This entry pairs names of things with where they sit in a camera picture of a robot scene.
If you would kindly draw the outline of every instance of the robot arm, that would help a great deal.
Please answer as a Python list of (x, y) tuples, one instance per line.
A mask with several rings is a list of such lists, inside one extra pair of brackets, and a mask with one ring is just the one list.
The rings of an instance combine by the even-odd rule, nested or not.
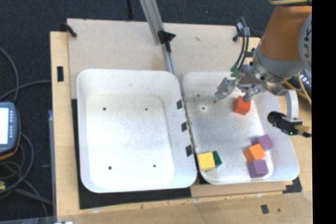
[[(291, 128), (294, 124), (302, 124), (297, 115), (296, 91), (285, 89), (282, 85), (303, 69), (311, 71), (312, 0), (269, 1), (276, 8), (253, 51), (253, 61), (248, 65), (244, 65), (243, 61), (239, 66), (234, 65), (231, 76), (235, 79), (224, 78), (213, 99), (217, 102), (229, 96), (235, 87), (245, 94), (244, 102), (265, 91), (285, 95), (287, 116), (275, 112), (269, 115), (268, 120), (289, 134), (297, 134), (299, 131)], [(244, 20), (236, 27), (238, 35), (249, 37), (249, 28)], [(246, 55), (248, 44), (243, 44), (243, 47)]]

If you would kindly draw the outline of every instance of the block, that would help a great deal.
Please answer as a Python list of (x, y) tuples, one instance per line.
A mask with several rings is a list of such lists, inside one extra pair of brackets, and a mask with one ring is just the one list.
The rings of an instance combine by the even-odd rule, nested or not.
[(268, 174), (267, 163), (264, 159), (256, 159), (247, 164), (251, 178), (261, 177)]
[(247, 112), (250, 111), (250, 109), (251, 101), (244, 102), (242, 96), (239, 96), (233, 104), (233, 111), (241, 115), (246, 115)]
[(197, 158), (199, 169), (202, 171), (213, 170), (222, 164), (217, 151), (200, 153)]
[(257, 159), (264, 158), (266, 153), (260, 144), (256, 144), (244, 150), (244, 155), (247, 159), (247, 162), (250, 163)]
[(268, 134), (257, 137), (252, 141), (252, 145), (260, 144), (264, 151), (270, 150), (274, 145)]

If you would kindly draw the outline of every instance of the black bracket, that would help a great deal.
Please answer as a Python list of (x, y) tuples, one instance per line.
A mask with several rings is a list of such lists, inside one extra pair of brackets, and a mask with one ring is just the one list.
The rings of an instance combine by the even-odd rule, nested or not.
[(69, 32), (72, 37), (77, 37), (77, 34), (73, 31), (73, 29), (66, 23), (62, 23), (59, 27), (61, 32)]
[(165, 44), (166, 51), (172, 52), (172, 49), (170, 47), (170, 41), (172, 41), (173, 38), (176, 37), (176, 35), (172, 34), (172, 33), (165, 32), (163, 30), (160, 30), (158, 32), (158, 36), (159, 36), (161, 44)]

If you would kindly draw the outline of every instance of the black floor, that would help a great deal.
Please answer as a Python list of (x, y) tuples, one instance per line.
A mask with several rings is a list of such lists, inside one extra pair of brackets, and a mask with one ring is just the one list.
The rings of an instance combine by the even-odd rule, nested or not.
[[(267, 0), (157, 0), (164, 23), (234, 25), (244, 16), (250, 28), (263, 31), (274, 9)], [(139, 0), (131, 0), (134, 20), (145, 21)], [(22, 132), (34, 148), (34, 162), (29, 174), (16, 188), (0, 190), (0, 221), (52, 216), (51, 205), (27, 197), (31, 184), (40, 196), (52, 200), (49, 110), (52, 110), (49, 32), (57, 31), (67, 18), (127, 20), (126, 0), (0, 0), (0, 47), (16, 65), (20, 85), (44, 80), (23, 88), (17, 97)], [(11, 63), (0, 53), (0, 97), (16, 87)], [(0, 101), (12, 101), (14, 94)], [(31, 156), (22, 139), (26, 163)], [(8, 161), (21, 164), (23, 151)], [(8, 165), (0, 163), (0, 176), (8, 173)], [(16, 181), (18, 174), (11, 180)]]

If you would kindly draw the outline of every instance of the yellow cube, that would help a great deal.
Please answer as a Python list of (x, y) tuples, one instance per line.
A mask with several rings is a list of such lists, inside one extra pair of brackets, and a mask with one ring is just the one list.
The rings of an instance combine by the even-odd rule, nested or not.
[(199, 169), (202, 171), (216, 168), (214, 154), (212, 152), (200, 153), (197, 155)]

